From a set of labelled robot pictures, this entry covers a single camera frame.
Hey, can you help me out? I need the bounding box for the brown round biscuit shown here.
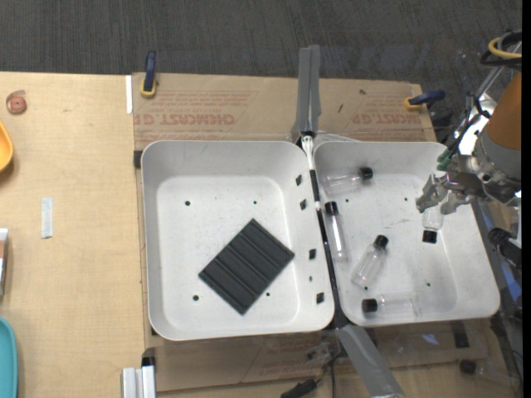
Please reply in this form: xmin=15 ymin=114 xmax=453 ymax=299
xmin=5 ymin=90 xmax=28 ymax=115

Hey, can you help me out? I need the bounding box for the black cylinder on white bracket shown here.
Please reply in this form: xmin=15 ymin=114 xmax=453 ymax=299
xmin=487 ymin=227 xmax=523 ymax=268

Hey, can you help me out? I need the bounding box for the clear plastic bottle black cap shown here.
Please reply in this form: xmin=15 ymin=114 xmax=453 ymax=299
xmin=350 ymin=234 xmax=391 ymax=288
xmin=324 ymin=201 xmax=350 ymax=263
xmin=421 ymin=206 xmax=446 ymax=245
xmin=459 ymin=357 xmax=501 ymax=380
xmin=321 ymin=166 xmax=374 ymax=195
xmin=361 ymin=291 xmax=422 ymax=319

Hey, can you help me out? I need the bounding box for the white plastic tray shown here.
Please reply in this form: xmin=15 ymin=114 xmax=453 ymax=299
xmin=311 ymin=140 xmax=502 ymax=328
xmin=139 ymin=139 xmax=336 ymax=342

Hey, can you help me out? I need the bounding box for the thin black and white rod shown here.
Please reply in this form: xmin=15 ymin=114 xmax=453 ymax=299
xmin=301 ymin=134 xmax=346 ymax=328

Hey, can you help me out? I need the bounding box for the blue divided plate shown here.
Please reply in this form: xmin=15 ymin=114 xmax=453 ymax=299
xmin=0 ymin=316 xmax=19 ymax=398

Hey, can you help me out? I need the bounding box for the brown cardboard board red print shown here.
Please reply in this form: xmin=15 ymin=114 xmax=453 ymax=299
xmin=131 ymin=71 xmax=501 ymax=393

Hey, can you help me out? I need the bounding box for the orange divided plate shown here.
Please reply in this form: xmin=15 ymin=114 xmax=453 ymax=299
xmin=0 ymin=120 xmax=14 ymax=174

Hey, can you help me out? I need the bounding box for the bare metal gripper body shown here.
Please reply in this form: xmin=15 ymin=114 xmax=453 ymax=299
xmin=446 ymin=152 xmax=523 ymax=205

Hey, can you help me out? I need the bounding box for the black ribbed rectangular pad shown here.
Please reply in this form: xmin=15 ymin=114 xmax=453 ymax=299
xmin=197 ymin=217 xmax=296 ymax=316

